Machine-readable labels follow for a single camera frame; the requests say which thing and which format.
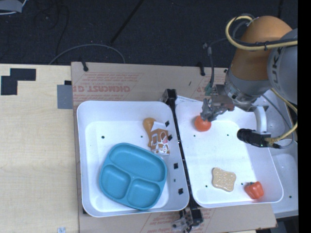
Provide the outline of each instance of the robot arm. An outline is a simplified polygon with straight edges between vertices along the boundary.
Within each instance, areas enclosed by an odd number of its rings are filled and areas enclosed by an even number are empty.
[[[233,39],[229,34],[230,25],[238,19],[250,21],[241,40]],[[225,83],[214,86],[210,99],[203,101],[200,114],[202,121],[216,120],[218,115],[233,111],[235,106],[246,112],[253,112],[257,109],[254,102],[271,88],[281,98],[297,105],[298,29],[292,30],[277,17],[253,19],[250,16],[240,16],[230,20],[225,33],[237,50]],[[245,142],[249,140],[246,136],[269,138],[268,135],[257,133],[241,131],[238,138]],[[271,144],[265,140],[255,141],[259,147]]]

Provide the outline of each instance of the white tray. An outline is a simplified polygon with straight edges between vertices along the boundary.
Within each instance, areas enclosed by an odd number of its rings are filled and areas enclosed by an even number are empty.
[[[154,207],[140,211],[115,202],[104,195],[99,186],[99,174],[108,152],[114,145],[130,143],[148,149],[148,135],[143,127],[143,120],[147,117],[153,117],[162,123],[168,121],[169,125],[166,129],[172,135],[172,139],[169,141],[170,155],[162,156],[168,174],[161,197]],[[158,101],[86,101],[78,107],[77,122],[82,204],[89,215],[104,217],[178,211],[187,206],[188,185],[173,114],[168,105]]]
[[[211,128],[199,132],[195,118],[202,102],[185,101],[176,106],[176,117],[194,200],[206,208],[252,203],[274,203],[283,197],[283,188],[269,148],[258,148],[237,138],[241,128],[256,129],[255,114],[235,108],[219,115]],[[219,167],[237,176],[234,190],[212,185],[212,169]],[[244,191],[249,182],[260,181],[264,196],[252,200]]]

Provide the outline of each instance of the blue divided plate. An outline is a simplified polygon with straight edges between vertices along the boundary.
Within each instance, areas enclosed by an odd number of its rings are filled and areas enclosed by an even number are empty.
[[[133,144],[119,143],[104,161],[99,185],[110,199],[147,210],[159,200],[166,177],[167,167],[159,156]]]

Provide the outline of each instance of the table surface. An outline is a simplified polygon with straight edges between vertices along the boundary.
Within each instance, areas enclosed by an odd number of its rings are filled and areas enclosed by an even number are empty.
[[[74,115],[57,108],[56,89],[71,68],[1,64],[0,76],[13,67],[36,68],[36,81],[0,96],[0,231],[79,232]]]

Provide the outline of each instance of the red bell pepper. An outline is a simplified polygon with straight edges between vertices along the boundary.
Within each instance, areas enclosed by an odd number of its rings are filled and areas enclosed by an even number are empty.
[[[259,181],[255,183],[250,183],[245,188],[246,193],[251,197],[251,199],[256,200],[263,196],[264,192],[262,189],[262,185]]]

